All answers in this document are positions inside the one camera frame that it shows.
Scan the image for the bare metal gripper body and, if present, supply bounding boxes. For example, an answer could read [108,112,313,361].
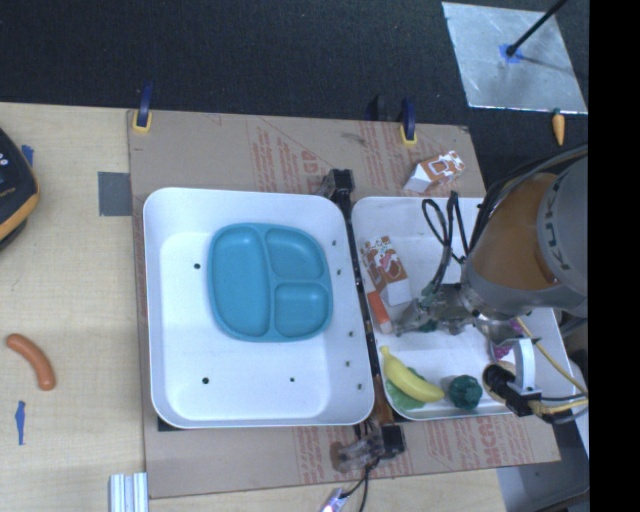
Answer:
[422,283,521,346]

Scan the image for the orange and white small packet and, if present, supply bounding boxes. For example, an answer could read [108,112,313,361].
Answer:
[366,290,395,335]

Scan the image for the white plastic tray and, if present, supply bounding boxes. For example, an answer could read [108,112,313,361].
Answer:
[142,187,376,430]
[350,196,579,422]

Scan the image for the orange white carton pink print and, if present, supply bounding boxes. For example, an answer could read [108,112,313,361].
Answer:
[360,235,414,307]

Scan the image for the pink and white packet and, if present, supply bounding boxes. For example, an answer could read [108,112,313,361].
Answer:
[489,319,526,364]

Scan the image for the yellow banana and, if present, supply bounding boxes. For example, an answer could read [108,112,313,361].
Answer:
[379,345,446,403]

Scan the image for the thin black and white rod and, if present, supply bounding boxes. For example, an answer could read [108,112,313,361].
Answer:
[338,192,387,426]

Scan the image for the green lettuce leaf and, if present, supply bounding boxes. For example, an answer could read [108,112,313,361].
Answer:
[384,367,427,412]

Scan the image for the green broccoli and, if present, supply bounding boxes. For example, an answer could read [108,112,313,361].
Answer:
[447,374,484,412]

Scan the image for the orange and white carton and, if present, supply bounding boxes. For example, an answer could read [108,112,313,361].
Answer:
[402,150,466,195]

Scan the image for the blue divided plate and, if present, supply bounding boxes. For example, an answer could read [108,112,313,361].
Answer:
[207,222,335,344]

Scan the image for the brown cardboard board red print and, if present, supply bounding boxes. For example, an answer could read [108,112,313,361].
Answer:
[127,109,562,500]

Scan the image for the orange sausage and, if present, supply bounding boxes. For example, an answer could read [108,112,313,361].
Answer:
[5,333,57,392]

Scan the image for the black cylinder on white bracket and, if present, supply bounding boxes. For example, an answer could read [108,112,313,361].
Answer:
[482,337,544,419]

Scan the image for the black block with thin wires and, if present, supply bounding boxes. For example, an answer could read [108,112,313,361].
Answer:
[318,168,356,199]
[330,422,406,474]

